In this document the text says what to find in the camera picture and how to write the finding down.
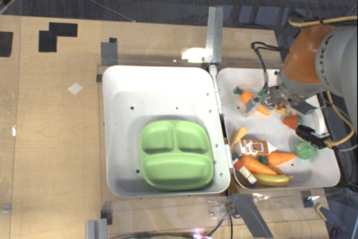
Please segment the white diamond sticker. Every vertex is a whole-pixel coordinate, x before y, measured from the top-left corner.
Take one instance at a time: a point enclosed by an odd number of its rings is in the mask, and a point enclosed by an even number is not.
[[[74,95],[77,95],[79,93],[79,91],[82,89],[83,89],[83,87],[79,83],[75,83],[68,88],[68,91],[70,91]]]

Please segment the wooden table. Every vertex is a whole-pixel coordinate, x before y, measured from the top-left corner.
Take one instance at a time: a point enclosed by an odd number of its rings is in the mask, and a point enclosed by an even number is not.
[[[57,53],[39,53],[39,31],[47,31],[49,22],[77,23],[78,36],[58,37]],[[8,169],[13,181],[0,182],[0,195],[9,196],[12,185],[12,211],[0,214],[0,238],[85,238],[86,220],[99,219],[102,205],[96,82],[101,42],[117,38],[123,58],[176,60],[184,48],[205,47],[206,27],[0,16],[0,31],[14,32],[11,57],[0,58],[0,84],[18,96],[10,111],[16,137],[9,130],[0,135],[10,143],[0,149],[0,167],[11,166],[14,158],[13,177]],[[276,44],[273,31],[224,28],[223,58],[258,65],[252,41]],[[264,51],[263,57],[271,68],[281,64],[278,53]],[[75,83],[83,87],[76,95],[68,91]],[[0,116],[0,123],[8,120]],[[313,193],[324,199],[322,190]],[[327,237],[323,221],[299,202],[274,211],[262,207],[261,213],[277,238]],[[234,225],[235,237],[251,237],[242,219]],[[215,238],[228,234],[225,221]]]

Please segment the green divided tray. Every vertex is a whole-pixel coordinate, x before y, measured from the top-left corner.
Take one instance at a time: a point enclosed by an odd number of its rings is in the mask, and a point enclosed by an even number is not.
[[[191,121],[146,125],[140,136],[140,164],[146,182],[163,190],[199,189],[214,175],[209,136]]]

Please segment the toy banana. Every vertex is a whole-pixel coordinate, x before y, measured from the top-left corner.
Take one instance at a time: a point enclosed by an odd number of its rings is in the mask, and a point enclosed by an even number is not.
[[[269,175],[269,174],[253,174],[257,183],[267,186],[286,186],[293,176],[286,175]]]

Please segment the robotic arm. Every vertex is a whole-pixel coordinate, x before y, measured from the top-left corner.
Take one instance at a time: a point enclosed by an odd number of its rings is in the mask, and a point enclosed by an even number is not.
[[[342,96],[357,130],[357,26],[315,25],[296,37],[268,88],[265,104],[288,103],[303,114],[315,109],[305,100],[323,91]]]

